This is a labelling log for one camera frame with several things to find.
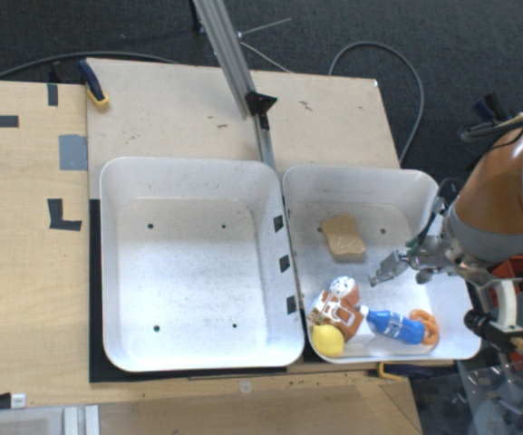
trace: orange pretzel toy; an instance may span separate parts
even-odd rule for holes
[[[439,341],[439,326],[436,324],[434,316],[423,309],[413,309],[410,313],[413,321],[420,321],[424,324],[424,338],[422,344],[435,345]]]

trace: gray carpet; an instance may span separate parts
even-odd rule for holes
[[[243,41],[295,73],[327,74],[347,44],[376,42],[401,53],[423,83],[425,105],[402,166],[437,181],[465,178],[474,155],[457,130],[479,121],[474,102],[495,92],[508,114],[523,111],[523,0],[225,0],[237,30],[292,18]],[[188,0],[0,0],[0,72],[61,53],[126,51],[179,63],[217,65],[191,30]],[[251,69],[277,70],[246,51]],[[49,65],[8,76],[47,80]],[[68,62],[63,69],[77,72]],[[377,47],[349,52],[334,74],[380,84],[396,149],[419,109],[411,71]]]

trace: bottle label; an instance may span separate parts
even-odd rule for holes
[[[400,335],[400,330],[402,330],[403,326],[402,319],[403,316],[401,314],[391,313],[390,321],[388,322],[386,330],[383,331],[383,334],[392,338],[398,338],[398,335]]]

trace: blue bottle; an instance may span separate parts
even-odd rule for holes
[[[364,305],[360,306],[359,311],[381,334],[410,344],[419,344],[424,338],[424,324],[420,321],[413,321],[393,311],[372,311]]]

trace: yellow ball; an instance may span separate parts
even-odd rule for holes
[[[330,358],[337,358],[344,352],[344,335],[331,324],[314,325],[312,344],[319,353]]]

